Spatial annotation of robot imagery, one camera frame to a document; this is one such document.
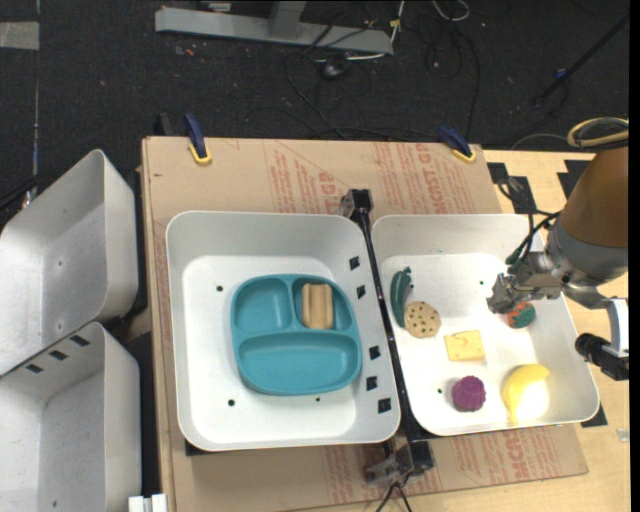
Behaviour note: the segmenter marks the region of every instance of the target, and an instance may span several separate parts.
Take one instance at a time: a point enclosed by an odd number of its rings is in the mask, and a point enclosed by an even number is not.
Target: cardboard
[[[509,211],[497,198],[484,153],[476,148],[478,158],[466,164],[443,144],[206,143],[213,161],[200,166],[186,138],[143,141],[159,463],[169,510],[269,512],[380,500],[385,489],[368,485],[364,478],[365,468],[384,458],[378,445],[187,454],[176,415],[165,229],[174,215],[186,210],[336,213],[350,188],[371,190],[374,216]],[[408,495],[588,471],[571,425],[436,438],[430,444],[436,467],[412,478]]]

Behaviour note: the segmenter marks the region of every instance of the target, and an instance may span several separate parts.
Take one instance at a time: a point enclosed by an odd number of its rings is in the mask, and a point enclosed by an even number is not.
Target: teal plate
[[[303,325],[305,283],[331,286],[331,328]],[[349,300],[335,283],[317,276],[275,274],[246,281],[233,296],[231,332],[240,375],[261,393],[335,391],[349,385],[362,367],[360,336]]]

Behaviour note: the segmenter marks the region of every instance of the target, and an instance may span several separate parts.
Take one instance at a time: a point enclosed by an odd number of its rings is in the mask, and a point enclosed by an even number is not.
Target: cheese
[[[465,331],[444,337],[451,361],[482,361],[485,358],[480,331]]]

